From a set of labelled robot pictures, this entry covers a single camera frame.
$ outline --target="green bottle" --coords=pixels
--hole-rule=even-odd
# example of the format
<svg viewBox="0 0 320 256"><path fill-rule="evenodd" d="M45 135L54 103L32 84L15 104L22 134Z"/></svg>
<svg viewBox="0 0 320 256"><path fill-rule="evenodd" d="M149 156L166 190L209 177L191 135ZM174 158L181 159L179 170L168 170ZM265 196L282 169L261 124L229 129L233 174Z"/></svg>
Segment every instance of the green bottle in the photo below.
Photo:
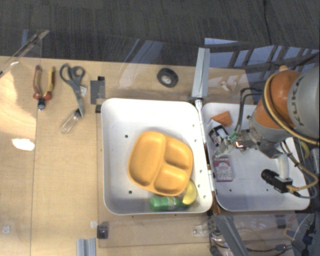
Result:
<svg viewBox="0 0 320 256"><path fill-rule="evenodd" d="M150 209L155 212L167 212L174 211L177 209L187 209L189 205L182 202L176 196L158 196L154 195L149 200Z"/></svg>

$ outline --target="clear plastic piece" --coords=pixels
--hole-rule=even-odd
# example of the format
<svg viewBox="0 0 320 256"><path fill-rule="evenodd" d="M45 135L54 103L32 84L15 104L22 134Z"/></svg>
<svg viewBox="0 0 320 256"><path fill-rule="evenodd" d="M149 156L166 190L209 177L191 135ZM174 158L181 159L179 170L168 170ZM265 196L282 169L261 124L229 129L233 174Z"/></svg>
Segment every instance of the clear plastic piece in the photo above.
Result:
<svg viewBox="0 0 320 256"><path fill-rule="evenodd" d="M77 109L64 122L64 124L60 128L60 131L63 134L68 134L71 131L71 129L76 125L76 123L79 121L80 118L81 118L81 114L80 114L79 109Z"/></svg>

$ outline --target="wooden surface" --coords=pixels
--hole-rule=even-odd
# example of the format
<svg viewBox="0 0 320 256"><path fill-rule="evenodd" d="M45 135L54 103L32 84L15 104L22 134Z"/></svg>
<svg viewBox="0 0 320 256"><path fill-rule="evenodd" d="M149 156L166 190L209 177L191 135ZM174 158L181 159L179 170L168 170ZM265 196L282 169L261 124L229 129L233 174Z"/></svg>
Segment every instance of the wooden surface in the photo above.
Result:
<svg viewBox="0 0 320 256"><path fill-rule="evenodd" d="M82 84L89 90L83 99L84 118L69 134L63 135L60 126L77 109L71 87L59 77L59 69L66 62L72 67L84 67L86 74ZM43 70L43 91L49 69L57 69L53 98L42 112L37 110L37 101L32 98L37 64ZM0 226L10 226L9 233L0 233L0 255L71 256L76 255L78 238L96 236L91 222L103 220L98 212L99 202L102 211L102 180L101 173L98 173L101 162L98 161L100 148L97 139L100 134L97 134L96 106L90 104L90 80L104 76L107 97L157 99L162 94L168 99L186 100L191 92L195 68L174 67L179 75L179 83L174 89L157 81L156 75L161 68L157 65L58 59L41 59L39 62L39 59L28 58L0 79ZM231 71L224 75L221 72L211 70L210 77L226 77ZM133 87L133 92L123 90ZM148 90L139 94L146 87ZM228 96L212 84L211 90ZM236 90L230 94L229 100L238 100ZM15 148L12 139L16 138L29 139L35 143L35 149ZM204 239L200 241L108 248L96 244L98 256L210 255L209 244L204 243Z"/></svg>

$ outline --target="red and yellow pliers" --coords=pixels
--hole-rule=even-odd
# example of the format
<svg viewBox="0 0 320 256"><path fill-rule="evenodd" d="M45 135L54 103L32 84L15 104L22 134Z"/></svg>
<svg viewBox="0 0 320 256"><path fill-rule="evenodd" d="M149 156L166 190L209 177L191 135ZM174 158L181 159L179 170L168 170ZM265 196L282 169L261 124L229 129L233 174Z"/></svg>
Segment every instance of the red and yellow pliers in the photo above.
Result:
<svg viewBox="0 0 320 256"><path fill-rule="evenodd" d="M42 96L41 94L41 89L40 89L40 76L41 76L41 67L37 65L35 67L35 72L34 72L34 78L33 78L33 98L38 100L38 109L40 111L44 110L46 101L49 101L52 99L52 91L54 90L54 85L55 85L55 72L56 69L52 67L49 70L49 75L48 75L48 87Z"/></svg>

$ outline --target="yellow divided plate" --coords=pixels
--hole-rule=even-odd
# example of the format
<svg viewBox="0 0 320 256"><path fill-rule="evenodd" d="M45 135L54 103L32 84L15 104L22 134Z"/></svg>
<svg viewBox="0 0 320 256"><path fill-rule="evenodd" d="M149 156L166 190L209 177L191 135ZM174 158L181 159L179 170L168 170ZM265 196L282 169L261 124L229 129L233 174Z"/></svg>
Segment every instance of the yellow divided plate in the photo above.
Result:
<svg viewBox="0 0 320 256"><path fill-rule="evenodd" d="M162 196L181 194L194 164L191 149L169 135L146 131L136 140L127 173L137 186Z"/></svg>

